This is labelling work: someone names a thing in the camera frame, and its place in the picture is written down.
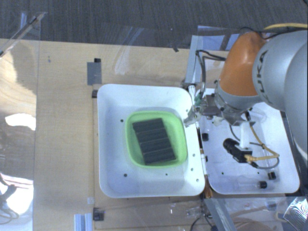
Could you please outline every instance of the white surface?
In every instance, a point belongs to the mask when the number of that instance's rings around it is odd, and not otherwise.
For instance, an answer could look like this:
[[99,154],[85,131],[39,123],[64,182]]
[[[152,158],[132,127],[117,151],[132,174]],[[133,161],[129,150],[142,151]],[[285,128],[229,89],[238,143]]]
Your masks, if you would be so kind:
[[183,120],[191,105],[189,93],[181,88],[108,84],[99,89],[99,177],[106,195],[194,196],[203,191],[205,179],[195,125],[184,127],[188,156],[177,167],[138,167],[130,161],[125,141],[125,119],[132,112],[164,110]]
[[[213,89],[207,89],[206,93],[213,93]],[[280,164],[271,171],[276,173],[276,180],[269,180],[267,173],[270,170],[256,169],[246,163],[238,163],[227,153],[223,147],[226,138],[235,139],[229,129],[229,124],[223,120],[219,126],[212,124],[214,120],[202,118],[201,132],[209,134],[209,140],[203,142],[204,152],[208,162],[206,168],[212,188],[221,194],[254,194],[254,193],[293,193],[299,188],[299,177],[295,167],[293,155],[290,149],[280,111],[271,108],[265,103],[258,103],[250,112],[254,128],[261,141],[273,151],[280,154]],[[234,133],[240,137],[240,128],[233,127]],[[249,140],[257,142],[252,132]],[[250,145],[253,156],[264,155],[259,146]],[[268,167],[276,163],[276,159],[257,161],[259,166]],[[258,181],[265,180],[266,189],[256,187]]]

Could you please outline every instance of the wooden surface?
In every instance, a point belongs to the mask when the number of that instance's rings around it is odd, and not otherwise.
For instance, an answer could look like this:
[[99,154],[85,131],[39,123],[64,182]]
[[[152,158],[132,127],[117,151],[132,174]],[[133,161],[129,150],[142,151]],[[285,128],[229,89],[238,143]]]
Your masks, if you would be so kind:
[[[92,212],[94,207],[88,204],[98,188],[94,184],[95,133],[87,62],[102,59],[104,83],[179,86],[185,77],[188,53],[167,48],[41,42],[35,231],[73,230],[74,214]],[[96,198],[95,204],[119,205],[117,200],[102,200]]]

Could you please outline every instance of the yellow cable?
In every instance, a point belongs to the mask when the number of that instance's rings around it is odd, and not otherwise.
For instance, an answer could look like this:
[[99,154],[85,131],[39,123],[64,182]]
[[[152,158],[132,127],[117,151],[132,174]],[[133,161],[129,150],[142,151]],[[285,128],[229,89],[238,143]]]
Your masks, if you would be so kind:
[[266,28],[264,28],[264,30],[279,28],[279,27],[287,27],[287,26],[305,28],[305,29],[308,28],[308,25],[304,23],[280,23],[280,24],[274,24],[274,25],[267,26]]
[[255,129],[253,128],[253,126],[250,126],[250,129],[252,131],[252,133],[254,134],[256,140],[258,141],[258,143],[262,146],[262,148],[264,150],[267,150],[268,152],[272,153],[272,156],[261,156],[261,157],[254,157],[251,155],[245,155],[244,157],[246,158],[247,162],[252,162],[252,161],[260,161],[260,160],[266,160],[266,159],[272,159],[272,158],[277,158],[280,155],[274,151],[272,151],[269,147],[267,147],[259,138],[259,136],[257,135]]

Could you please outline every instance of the dark gray carpet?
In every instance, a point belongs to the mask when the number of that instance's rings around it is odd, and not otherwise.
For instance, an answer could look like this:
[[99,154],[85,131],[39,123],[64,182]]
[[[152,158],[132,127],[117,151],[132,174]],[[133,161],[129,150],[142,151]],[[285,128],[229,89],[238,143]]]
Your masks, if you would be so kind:
[[48,12],[42,40],[179,48],[198,25],[307,23],[302,0],[0,0],[0,38],[18,29],[22,11]]

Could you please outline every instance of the green container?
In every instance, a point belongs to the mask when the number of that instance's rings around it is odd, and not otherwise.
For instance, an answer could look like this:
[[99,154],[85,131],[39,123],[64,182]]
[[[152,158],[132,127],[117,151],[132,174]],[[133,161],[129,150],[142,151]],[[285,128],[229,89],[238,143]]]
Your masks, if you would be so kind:
[[[134,122],[161,118],[176,157],[175,160],[146,165],[143,161],[137,136],[133,129]],[[138,111],[130,114],[125,121],[125,136],[131,161],[140,167],[165,168],[182,164],[187,158],[187,144],[182,121],[173,113],[166,111]]]

